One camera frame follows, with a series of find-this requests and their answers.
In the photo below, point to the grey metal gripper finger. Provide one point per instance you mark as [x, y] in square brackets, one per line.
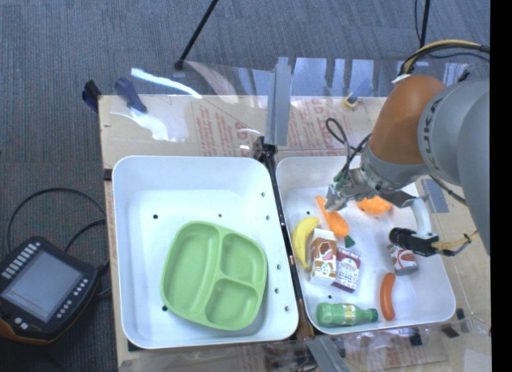
[330, 202]
[341, 204]

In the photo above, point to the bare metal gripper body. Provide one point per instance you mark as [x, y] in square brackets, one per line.
[356, 186]

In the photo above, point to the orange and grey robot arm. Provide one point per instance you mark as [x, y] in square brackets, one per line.
[452, 130]

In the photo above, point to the orange carrot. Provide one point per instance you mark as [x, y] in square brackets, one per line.
[339, 224]

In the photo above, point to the orange crinkled snack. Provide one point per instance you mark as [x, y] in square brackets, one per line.
[376, 205]

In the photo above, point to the yellow banana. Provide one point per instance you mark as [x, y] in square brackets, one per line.
[301, 238]

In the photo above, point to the brown and white carton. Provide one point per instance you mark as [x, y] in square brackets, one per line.
[322, 258]

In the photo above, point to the maroon and white packet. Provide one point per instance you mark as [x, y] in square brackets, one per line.
[347, 269]

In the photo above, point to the red and white can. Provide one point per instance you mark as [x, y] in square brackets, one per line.
[404, 261]

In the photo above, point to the orange sausage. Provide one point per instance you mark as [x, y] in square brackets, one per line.
[387, 296]

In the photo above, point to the green plastic bottle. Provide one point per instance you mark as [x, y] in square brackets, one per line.
[340, 314]

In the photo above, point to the white plastic tray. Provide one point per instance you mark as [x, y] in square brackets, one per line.
[416, 294]
[192, 186]

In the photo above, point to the brown cardboard board red print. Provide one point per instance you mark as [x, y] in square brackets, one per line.
[224, 126]

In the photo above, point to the green divided plate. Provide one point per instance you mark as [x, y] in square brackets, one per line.
[192, 274]

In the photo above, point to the black stand pole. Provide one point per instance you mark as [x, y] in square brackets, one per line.
[427, 6]
[206, 18]

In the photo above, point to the black cylinder on white bracket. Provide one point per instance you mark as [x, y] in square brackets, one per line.
[412, 241]

